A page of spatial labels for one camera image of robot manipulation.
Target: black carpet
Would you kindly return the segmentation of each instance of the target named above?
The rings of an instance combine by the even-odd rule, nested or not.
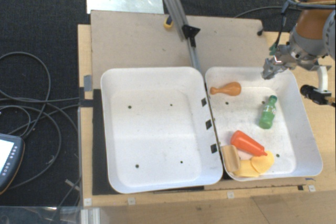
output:
[[[252,8],[281,6],[284,1],[181,0],[187,14],[228,17]],[[244,17],[261,19],[268,31],[277,31],[280,25],[278,10],[254,12]],[[285,31],[292,28],[297,17],[298,12],[289,12]],[[0,0],[0,57],[12,51],[24,51],[39,57],[50,71],[50,99],[78,97],[77,25],[89,22],[86,0]],[[46,96],[47,76],[34,59],[25,56],[3,59],[0,61],[0,78],[0,89],[12,96],[40,100]],[[76,104],[76,101],[56,105],[68,104]],[[76,122],[77,109],[67,112]],[[70,189],[65,180],[75,182],[78,179],[77,133],[64,116],[54,115],[53,118],[62,133],[59,157],[38,179],[1,195],[0,206],[57,205]],[[24,122],[23,113],[6,110],[0,116],[0,133],[8,133]],[[13,185],[38,174],[52,160],[58,146],[56,128],[49,120],[41,120],[26,140],[26,146],[23,164]],[[77,196],[78,193],[73,191],[64,204],[73,205]]]

